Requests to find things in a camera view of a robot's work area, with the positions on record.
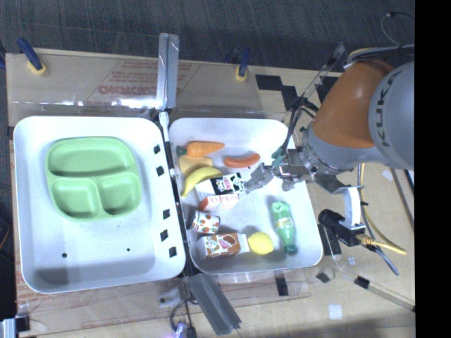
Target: lemon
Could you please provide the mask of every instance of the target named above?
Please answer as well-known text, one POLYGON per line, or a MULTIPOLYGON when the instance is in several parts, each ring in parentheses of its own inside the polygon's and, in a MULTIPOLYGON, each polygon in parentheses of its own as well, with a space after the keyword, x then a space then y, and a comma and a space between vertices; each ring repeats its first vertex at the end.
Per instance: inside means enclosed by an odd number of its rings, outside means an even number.
POLYGON ((273 241, 265 232, 257 232, 247 238, 249 248, 255 254, 264 256, 274 250, 273 241))

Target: toy soda bottle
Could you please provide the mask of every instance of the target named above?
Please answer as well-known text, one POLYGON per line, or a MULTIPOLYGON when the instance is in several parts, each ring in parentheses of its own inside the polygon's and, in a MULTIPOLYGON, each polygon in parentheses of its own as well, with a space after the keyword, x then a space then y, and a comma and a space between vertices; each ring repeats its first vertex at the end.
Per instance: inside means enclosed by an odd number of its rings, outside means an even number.
POLYGON ((295 226, 290 206, 284 201, 277 201, 271 205, 271 214, 273 216, 274 229, 280 239, 282 239, 285 253, 296 253, 295 226))

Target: yellow clamp tip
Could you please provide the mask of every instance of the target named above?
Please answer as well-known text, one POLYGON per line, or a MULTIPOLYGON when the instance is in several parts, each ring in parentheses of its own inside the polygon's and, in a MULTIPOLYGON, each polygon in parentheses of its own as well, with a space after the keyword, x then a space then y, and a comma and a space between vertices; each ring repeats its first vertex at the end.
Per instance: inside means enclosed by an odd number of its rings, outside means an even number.
POLYGON ((246 80, 246 77, 247 77, 247 69, 245 71, 245 76, 241 76, 240 66, 238 65, 235 69, 235 79, 238 80, 239 82, 244 82, 246 80))
POLYGON ((39 70, 36 69, 35 66, 31 64, 29 60, 27 61, 27 65, 30 68, 30 70, 36 75, 42 75, 45 73, 45 70, 47 70, 46 66, 42 62, 41 62, 42 68, 39 70))

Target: yellow cable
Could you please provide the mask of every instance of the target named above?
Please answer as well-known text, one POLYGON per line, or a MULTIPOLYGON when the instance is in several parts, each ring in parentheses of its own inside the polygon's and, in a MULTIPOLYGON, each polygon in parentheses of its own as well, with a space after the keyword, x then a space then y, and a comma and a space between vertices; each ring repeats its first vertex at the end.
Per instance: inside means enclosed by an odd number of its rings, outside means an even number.
MULTIPOLYGON (((364 166, 365 166, 365 164, 362 163, 362 164, 361 164, 361 168, 360 168, 360 177, 359 177, 360 185, 363 185, 364 166)), ((363 193, 362 193, 362 189, 360 190, 360 198, 361 198, 362 201, 365 201, 365 200, 364 200, 363 193)), ((398 245, 396 245, 395 243, 393 243, 392 241, 390 241, 390 240, 389 240, 389 239, 388 239, 388 238, 387 238, 387 237, 386 237, 386 236, 385 236, 385 235, 384 235, 384 234, 376 227, 376 225, 374 224, 373 220, 372 220, 371 217, 369 216, 368 211, 366 210, 366 206, 362 206, 362 208, 363 208, 363 210, 364 210, 366 219, 368 220, 369 224, 370 224, 370 225, 372 226, 372 228, 376 231, 376 233, 377 233, 378 235, 380 235, 381 238, 382 238, 383 240, 385 240, 385 242, 386 242, 386 243, 380 243, 380 242, 377 242, 377 241, 375 241, 374 239, 372 239, 372 240, 373 240, 372 243, 362 243, 362 244, 371 244, 371 245, 384 246, 385 248, 391 249, 391 250, 393 250, 393 251, 396 251, 396 252, 399 253, 399 254, 407 254, 407 252, 406 252, 405 249, 401 248, 400 246, 398 246, 398 245)))

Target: green divided plate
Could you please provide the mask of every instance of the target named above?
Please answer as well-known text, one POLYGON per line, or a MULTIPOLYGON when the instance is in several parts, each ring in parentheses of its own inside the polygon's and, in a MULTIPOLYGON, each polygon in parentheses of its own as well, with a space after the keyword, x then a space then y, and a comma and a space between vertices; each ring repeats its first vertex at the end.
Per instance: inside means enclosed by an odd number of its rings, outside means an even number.
POLYGON ((47 151, 45 169, 51 200, 72 220, 122 216, 141 202, 135 157, 120 139, 58 140, 47 151))

